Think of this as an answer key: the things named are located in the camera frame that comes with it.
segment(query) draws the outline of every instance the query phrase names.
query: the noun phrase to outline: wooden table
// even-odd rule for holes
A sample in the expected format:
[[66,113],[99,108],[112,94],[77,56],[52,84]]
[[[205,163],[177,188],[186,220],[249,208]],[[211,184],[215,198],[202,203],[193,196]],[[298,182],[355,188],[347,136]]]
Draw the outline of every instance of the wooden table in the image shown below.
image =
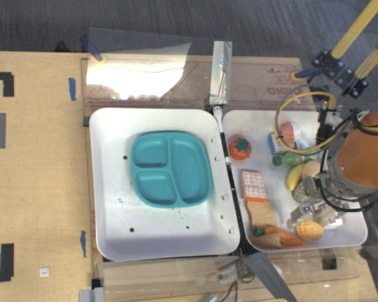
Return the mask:
[[[86,58],[83,53],[0,52],[0,72],[14,75],[13,97],[3,97],[0,81],[0,113],[6,114],[6,143],[0,148],[0,249],[14,244],[14,274],[0,282],[0,301],[77,301],[79,290],[91,287],[87,128],[82,125]],[[69,79],[76,81],[75,101]],[[327,278],[291,284],[290,289],[300,301],[377,301],[366,261],[353,256],[357,278]],[[42,267],[50,268],[50,276],[40,276]],[[264,288],[240,288],[242,301],[272,299]],[[204,294],[166,301],[202,298]]]

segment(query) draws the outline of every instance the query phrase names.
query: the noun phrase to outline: dark floor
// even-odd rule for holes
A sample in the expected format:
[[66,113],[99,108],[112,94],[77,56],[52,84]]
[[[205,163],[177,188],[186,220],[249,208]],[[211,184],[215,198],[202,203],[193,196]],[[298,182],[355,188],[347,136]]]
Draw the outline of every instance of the dark floor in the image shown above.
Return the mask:
[[[63,40],[81,51],[89,27],[226,39],[234,55],[299,57],[304,68],[333,48],[370,0],[0,0],[0,50],[51,52]],[[342,60],[358,65],[378,44],[378,13]],[[358,98],[339,97],[350,108],[378,109],[378,65]],[[340,95],[338,87],[331,92]],[[378,205],[372,216],[378,226]],[[375,229],[362,254],[378,288]]]

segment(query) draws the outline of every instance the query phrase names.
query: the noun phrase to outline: orange carrot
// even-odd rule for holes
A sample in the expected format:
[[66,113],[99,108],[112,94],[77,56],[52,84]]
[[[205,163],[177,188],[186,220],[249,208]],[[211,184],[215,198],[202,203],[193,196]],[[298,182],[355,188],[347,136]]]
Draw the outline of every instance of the orange carrot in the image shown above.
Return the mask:
[[287,233],[286,231],[278,227],[275,227],[275,226],[265,227],[265,234],[273,234],[273,233],[283,234],[285,246],[301,246],[304,244],[304,242],[298,237],[291,235],[290,233]]

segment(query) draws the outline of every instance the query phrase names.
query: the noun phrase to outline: tomato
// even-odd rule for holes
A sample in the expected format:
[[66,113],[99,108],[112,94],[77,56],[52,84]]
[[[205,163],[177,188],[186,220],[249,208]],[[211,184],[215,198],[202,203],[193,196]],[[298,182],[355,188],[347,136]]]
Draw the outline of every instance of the tomato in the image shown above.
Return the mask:
[[251,151],[251,144],[244,138],[235,138],[228,146],[229,155],[235,160],[248,158]]

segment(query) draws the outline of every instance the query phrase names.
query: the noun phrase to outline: yellow banana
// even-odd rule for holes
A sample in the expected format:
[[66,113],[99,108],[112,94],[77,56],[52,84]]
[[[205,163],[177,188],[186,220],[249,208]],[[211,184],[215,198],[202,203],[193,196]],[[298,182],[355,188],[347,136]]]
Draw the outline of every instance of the yellow banana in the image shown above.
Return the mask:
[[302,170],[306,164],[299,164],[293,167],[290,172],[287,174],[285,179],[285,184],[287,188],[293,191],[302,180]]

